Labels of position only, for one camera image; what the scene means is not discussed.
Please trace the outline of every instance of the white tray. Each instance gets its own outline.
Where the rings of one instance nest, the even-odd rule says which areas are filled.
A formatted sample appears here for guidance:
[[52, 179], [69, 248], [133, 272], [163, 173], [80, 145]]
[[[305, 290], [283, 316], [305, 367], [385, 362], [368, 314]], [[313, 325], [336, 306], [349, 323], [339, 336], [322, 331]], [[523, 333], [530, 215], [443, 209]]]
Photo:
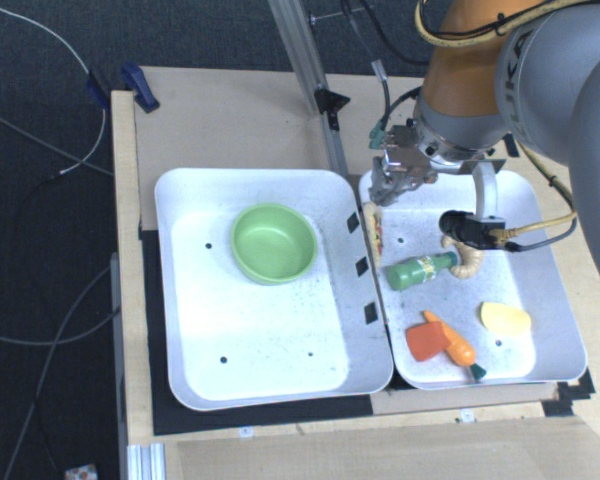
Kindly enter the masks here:
[[[204, 411], [387, 385], [389, 340], [344, 179], [317, 170], [175, 169], [155, 196], [169, 382], [182, 404]], [[265, 202], [294, 208], [314, 227], [318, 257], [297, 281], [262, 286], [235, 264], [231, 224]]]
[[[521, 176], [501, 171], [497, 177], [498, 216], [507, 228], [542, 220], [533, 189]], [[359, 184], [363, 203], [369, 201], [371, 173]], [[406, 192], [382, 208], [383, 254], [378, 285], [386, 314], [396, 369], [421, 389], [474, 385], [467, 368], [442, 353], [418, 362], [408, 349], [405, 330], [424, 323], [430, 309], [474, 346], [477, 363], [487, 370], [479, 384], [568, 381], [582, 375], [586, 353], [550, 247], [528, 252], [487, 251], [479, 273], [460, 280], [449, 271], [402, 292], [393, 290], [385, 268], [410, 257], [442, 253], [438, 220], [447, 210], [475, 212], [471, 176], [440, 175], [432, 185]], [[546, 239], [535, 231], [514, 239], [535, 243]], [[515, 338], [496, 336], [481, 323], [482, 302], [501, 302], [527, 311], [532, 330]]]

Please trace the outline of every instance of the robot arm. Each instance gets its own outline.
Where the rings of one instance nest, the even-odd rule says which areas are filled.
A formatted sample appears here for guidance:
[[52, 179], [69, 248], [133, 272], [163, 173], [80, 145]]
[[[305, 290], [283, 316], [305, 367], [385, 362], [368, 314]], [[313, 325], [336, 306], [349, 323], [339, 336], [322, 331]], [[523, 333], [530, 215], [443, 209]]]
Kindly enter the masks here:
[[[485, 32], [493, 22], [502, 26]], [[600, 0], [454, 0], [442, 30], [421, 31], [437, 47], [413, 119], [387, 133], [374, 160], [371, 199], [386, 206], [438, 173], [472, 174], [476, 213], [447, 212], [441, 228], [473, 247], [502, 248], [493, 185], [504, 162], [488, 153], [510, 132], [569, 167], [600, 271]]]

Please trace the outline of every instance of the yellow potato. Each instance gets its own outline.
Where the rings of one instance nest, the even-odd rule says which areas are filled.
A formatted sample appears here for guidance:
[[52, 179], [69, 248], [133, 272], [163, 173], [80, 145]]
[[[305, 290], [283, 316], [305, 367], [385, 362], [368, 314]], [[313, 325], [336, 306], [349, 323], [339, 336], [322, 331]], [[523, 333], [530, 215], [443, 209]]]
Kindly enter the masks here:
[[487, 329], [500, 336], [518, 336], [531, 330], [529, 313], [500, 302], [483, 302], [480, 318]]

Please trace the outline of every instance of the wooden table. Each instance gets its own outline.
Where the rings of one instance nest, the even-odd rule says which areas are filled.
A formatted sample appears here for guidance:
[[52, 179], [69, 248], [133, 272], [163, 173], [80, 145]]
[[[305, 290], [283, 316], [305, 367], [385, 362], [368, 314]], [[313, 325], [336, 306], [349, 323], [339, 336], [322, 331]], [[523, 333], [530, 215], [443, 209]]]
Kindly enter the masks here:
[[[175, 167], [326, 169], [328, 164], [318, 118], [307, 115], [293, 73], [144, 71], [161, 102], [157, 111], [145, 114], [131, 92], [112, 94], [123, 444], [137, 450], [162, 443], [169, 480], [600, 478], [600, 280], [579, 231], [553, 246], [597, 390], [590, 400], [576, 402], [576, 416], [545, 417], [540, 401], [558, 399], [556, 383], [520, 384], [382, 391], [371, 396], [374, 415], [365, 418], [156, 436], [138, 231], [157, 229], [157, 178]], [[352, 99], [339, 114], [341, 136], [349, 172], [361, 175], [377, 155], [367, 148], [367, 134], [382, 113], [380, 87], [373, 77], [328, 79], [331, 90]], [[389, 82], [397, 95], [421, 80]], [[412, 104], [405, 103], [392, 119], [404, 122], [411, 112]], [[498, 154], [505, 157], [501, 146]], [[562, 166], [548, 164], [568, 180]], [[544, 217], [564, 213], [562, 200], [526, 160], [508, 159], [505, 168], [531, 182]]]

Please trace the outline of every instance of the metal pole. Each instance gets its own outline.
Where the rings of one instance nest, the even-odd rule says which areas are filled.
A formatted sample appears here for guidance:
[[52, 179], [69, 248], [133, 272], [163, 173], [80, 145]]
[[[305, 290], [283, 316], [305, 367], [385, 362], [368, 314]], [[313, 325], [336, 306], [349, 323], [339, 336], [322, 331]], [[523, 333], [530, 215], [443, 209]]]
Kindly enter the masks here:
[[[300, 0], [268, 1], [310, 115], [315, 115], [318, 113], [315, 92], [321, 88], [328, 90], [329, 87], [305, 9]], [[322, 113], [321, 119], [329, 167], [332, 171], [346, 177], [347, 163], [340, 134], [329, 124], [326, 112]]]

